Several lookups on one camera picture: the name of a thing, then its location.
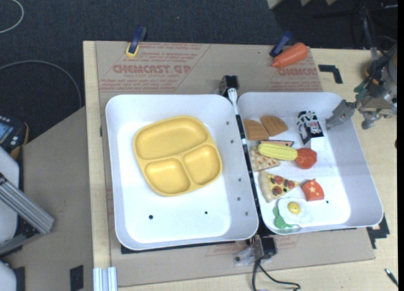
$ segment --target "cardboard sheet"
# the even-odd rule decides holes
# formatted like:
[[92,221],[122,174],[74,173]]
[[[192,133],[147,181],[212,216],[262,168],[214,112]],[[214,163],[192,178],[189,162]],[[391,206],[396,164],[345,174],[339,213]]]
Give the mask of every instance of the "cardboard sheet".
[[[235,266],[233,260],[233,254],[246,247],[245,241],[122,253],[114,228],[105,105],[123,93],[214,93],[224,75],[237,75],[239,96],[245,92],[320,92],[311,53],[297,64],[277,69],[271,67],[269,45],[142,42],[133,60],[124,53],[127,45],[96,42],[110,250],[119,286],[252,272],[252,267]],[[269,270],[374,258],[366,229],[276,235],[275,242],[278,254],[264,265]]]

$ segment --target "blue clip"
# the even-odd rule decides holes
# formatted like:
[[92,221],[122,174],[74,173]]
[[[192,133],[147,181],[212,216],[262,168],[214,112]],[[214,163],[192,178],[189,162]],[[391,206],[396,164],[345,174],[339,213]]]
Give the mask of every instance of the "blue clip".
[[146,35],[147,28],[143,27],[141,25],[138,25],[138,28],[136,29],[136,32],[134,33],[134,37],[131,43],[128,44],[128,47],[126,48],[126,56],[130,57],[133,59],[138,51],[139,51],[139,42],[142,41]]
[[282,48],[286,45],[286,43],[292,38],[292,33],[286,31],[283,33],[282,38],[279,43],[272,49],[270,52],[271,57],[276,57],[282,52]]

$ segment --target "blue and yellow clamp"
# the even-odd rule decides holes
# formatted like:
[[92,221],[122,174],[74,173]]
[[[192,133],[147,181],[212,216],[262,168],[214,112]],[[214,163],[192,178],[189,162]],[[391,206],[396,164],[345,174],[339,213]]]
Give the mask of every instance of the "blue and yellow clamp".
[[147,28],[142,25],[138,25],[134,37],[131,43],[126,48],[126,56],[133,59],[139,52],[139,42],[141,42],[146,36]]

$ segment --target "yellow corn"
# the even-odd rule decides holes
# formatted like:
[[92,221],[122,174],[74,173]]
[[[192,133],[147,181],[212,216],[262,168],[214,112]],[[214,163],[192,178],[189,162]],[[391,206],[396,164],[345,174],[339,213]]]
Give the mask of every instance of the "yellow corn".
[[297,150],[290,146],[260,143],[258,145],[258,153],[266,157],[277,158],[278,160],[293,161],[297,158]]

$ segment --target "egg yolk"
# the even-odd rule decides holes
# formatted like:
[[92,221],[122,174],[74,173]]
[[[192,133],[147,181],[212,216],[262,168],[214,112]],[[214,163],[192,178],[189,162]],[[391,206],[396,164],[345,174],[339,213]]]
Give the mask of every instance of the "egg yolk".
[[300,206],[297,202],[292,201],[288,203],[288,210],[294,215],[298,215],[300,213]]

